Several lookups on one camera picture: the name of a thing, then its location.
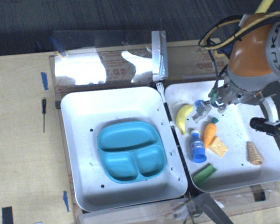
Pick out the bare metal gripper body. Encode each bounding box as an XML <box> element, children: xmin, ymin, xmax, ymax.
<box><xmin>208</xmin><ymin>80</ymin><xmax>265</xmax><ymax>115</ymax></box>

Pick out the yellow banana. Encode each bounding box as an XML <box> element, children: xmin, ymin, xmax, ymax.
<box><xmin>173</xmin><ymin>103</ymin><xmax>197</xmax><ymax>136</ymax></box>

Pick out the orange carrot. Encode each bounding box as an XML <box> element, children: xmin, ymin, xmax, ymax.
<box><xmin>199</xmin><ymin>116</ymin><xmax>222</xmax><ymax>151</ymax></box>

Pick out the white plastic tray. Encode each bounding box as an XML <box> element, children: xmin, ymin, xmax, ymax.
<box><xmin>58</xmin><ymin>81</ymin><xmax>190</xmax><ymax>215</ymax></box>
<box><xmin>163</xmin><ymin>72</ymin><xmax>280</xmax><ymax>197</ymax></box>

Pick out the blue plastic bottle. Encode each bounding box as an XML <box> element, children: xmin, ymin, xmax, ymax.
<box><xmin>189</xmin><ymin>128</ymin><xmax>208</xmax><ymax>165</ymax></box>

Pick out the yellow cheese wedge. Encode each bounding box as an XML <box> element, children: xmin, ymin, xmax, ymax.
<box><xmin>207</xmin><ymin>135</ymin><xmax>229</xmax><ymax>159</ymax></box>

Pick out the tan ice cream cone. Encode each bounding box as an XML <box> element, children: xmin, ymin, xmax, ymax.
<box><xmin>246</xmin><ymin>140</ymin><xmax>263</xmax><ymax>167</ymax></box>

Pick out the blue divided plate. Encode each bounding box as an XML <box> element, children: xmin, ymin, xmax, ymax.
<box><xmin>94</xmin><ymin>118</ymin><xmax>169</xmax><ymax>186</ymax></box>

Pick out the black screwdriver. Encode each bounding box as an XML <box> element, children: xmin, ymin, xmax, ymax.
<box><xmin>39</xmin><ymin>97</ymin><xmax>50</xmax><ymax>134</ymax></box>

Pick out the black cylinder on white bracket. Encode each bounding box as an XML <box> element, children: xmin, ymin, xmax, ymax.
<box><xmin>247</xmin><ymin>95</ymin><xmax>280</xmax><ymax>139</ymax></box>

